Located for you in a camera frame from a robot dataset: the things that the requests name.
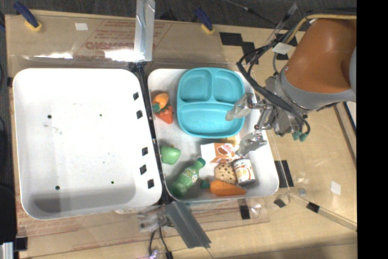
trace can label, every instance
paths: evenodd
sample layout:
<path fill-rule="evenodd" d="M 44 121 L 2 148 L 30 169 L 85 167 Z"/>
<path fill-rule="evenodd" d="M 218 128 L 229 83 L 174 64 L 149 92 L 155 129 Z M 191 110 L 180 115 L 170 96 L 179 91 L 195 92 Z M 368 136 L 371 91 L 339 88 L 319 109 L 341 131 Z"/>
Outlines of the can label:
<path fill-rule="evenodd" d="M 252 184 L 255 182 L 255 174 L 253 173 L 252 164 L 248 159 L 240 159 L 233 162 L 237 182 L 240 186 Z"/>

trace table surface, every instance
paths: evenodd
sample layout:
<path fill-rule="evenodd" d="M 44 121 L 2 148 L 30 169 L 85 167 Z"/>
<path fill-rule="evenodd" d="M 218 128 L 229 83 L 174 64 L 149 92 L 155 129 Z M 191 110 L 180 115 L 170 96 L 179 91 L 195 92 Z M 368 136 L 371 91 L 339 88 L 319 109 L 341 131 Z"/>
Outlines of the table surface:
<path fill-rule="evenodd" d="M 32 12 L 42 23 L 37 33 L 24 25 L 22 16 L 6 16 L 10 77 L 29 67 L 111 66 L 104 62 L 101 49 L 133 42 L 133 18 Z M 86 29 L 78 30 L 79 23 L 86 25 Z M 215 33 L 208 35 L 198 23 L 155 21 L 153 61 L 146 65 L 146 74 L 158 68 L 200 66 L 237 71 L 235 63 L 242 57 L 243 49 L 262 46 L 273 32 L 214 26 Z M 302 36 L 303 33 L 298 33 L 296 37 L 299 40 Z M 64 55 L 73 59 L 52 57 Z M 254 68 L 253 74 L 261 85 L 273 73 L 272 56 L 272 52 L 266 53 Z M 278 61 L 278 68 L 285 63 Z M 12 88 L 10 110 L 15 145 Z M 223 205 L 191 205 L 194 216 L 212 241 L 211 248 L 186 249 L 176 230 L 167 227 L 163 234 L 170 250 L 179 258 L 221 258 L 272 252 L 297 255 L 298 249 L 311 248 L 320 254 L 344 252 L 356 258 L 356 165 L 352 148 L 355 136 L 344 130 L 344 120 L 344 112 L 334 107 L 312 112 L 309 115 L 312 131 L 303 143 L 294 141 L 290 135 L 277 137 L 273 131 L 267 131 L 274 160 L 281 164 L 288 184 L 281 185 L 272 196 L 247 200 L 248 207 L 254 207 L 250 209 L 249 220 L 241 219 L 239 204 L 234 200 Z M 117 258 L 112 254 L 123 254 L 128 247 L 133 258 L 147 255 L 150 232 L 139 230 L 136 210 L 53 221 L 30 218 L 20 204 L 16 148 L 13 152 L 18 236 L 28 237 L 28 250 L 21 252 L 21 258 L 44 255 Z M 228 245 L 231 235 L 239 247 Z M 154 247 L 163 250 L 157 237 Z"/>

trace toy bottle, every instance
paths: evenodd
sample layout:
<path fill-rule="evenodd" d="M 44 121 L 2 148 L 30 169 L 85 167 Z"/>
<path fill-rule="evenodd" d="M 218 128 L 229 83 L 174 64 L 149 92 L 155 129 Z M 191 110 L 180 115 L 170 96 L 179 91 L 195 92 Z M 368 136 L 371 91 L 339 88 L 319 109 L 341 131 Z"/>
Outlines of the toy bottle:
<path fill-rule="evenodd" d="M 167 92 L 157 94 L 152 100 L 153 111 L 159 112 L 161 109 L 165 108 L 168 101 L 169 101 L 169 94 Z"/>
<path fill-rule="evenodd" d="M 180 174 L 178 179 L 171 186 L 171 193 L 174 197 L 182 198 L 186 195 L 187 190 L 191 188 L 199 177 L 199 170 L 205 166 L 206 162 L 198 158 L 195 164 L 187 167 Z"/>

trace blue plate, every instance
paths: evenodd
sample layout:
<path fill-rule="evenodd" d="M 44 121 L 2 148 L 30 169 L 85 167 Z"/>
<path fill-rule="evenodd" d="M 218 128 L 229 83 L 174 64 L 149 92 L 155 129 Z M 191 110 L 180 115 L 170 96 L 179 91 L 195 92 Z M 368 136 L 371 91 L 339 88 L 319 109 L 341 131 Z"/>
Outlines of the blue plate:
<path fill-rule="evenodd" d="M 227 121 L 225 117 L 244 93 L 241 77 L 231 70 L 203 67 L 186 71 L 178 85 L 179 126 L 185 133 L 201 138 L 236 135 L 245 118 Z"/>

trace white sticker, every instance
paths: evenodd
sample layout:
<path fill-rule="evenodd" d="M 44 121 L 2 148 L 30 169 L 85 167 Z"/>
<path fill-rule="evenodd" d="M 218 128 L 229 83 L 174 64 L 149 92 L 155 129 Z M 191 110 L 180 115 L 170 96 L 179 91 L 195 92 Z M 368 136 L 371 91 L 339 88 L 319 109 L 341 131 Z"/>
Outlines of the white sticker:
<path fill-rule="evenodd" d="M 277 43 L 276 46 L 274 46 L 272 48 L 272 51 L 274 51 L 275 53 L 279 53 L 279 54 L 287 54 L 291 49 L 293 48 L 292 45 L 289 45 L 289 44 L 285 44 L 283 42 L 279 42 Z"/>
<path fill-rule="evenodd" d="M 77 30 L 89 30 L 86 23 L 75 23 L 75 29 L 77 29 Z"/>
<path fill-rule="evenodd" d="M 334 194 L 341 195 L 341 185 L 336 183 L 335 181 L 332 181 L 330 191 L 333 192 Z"/>

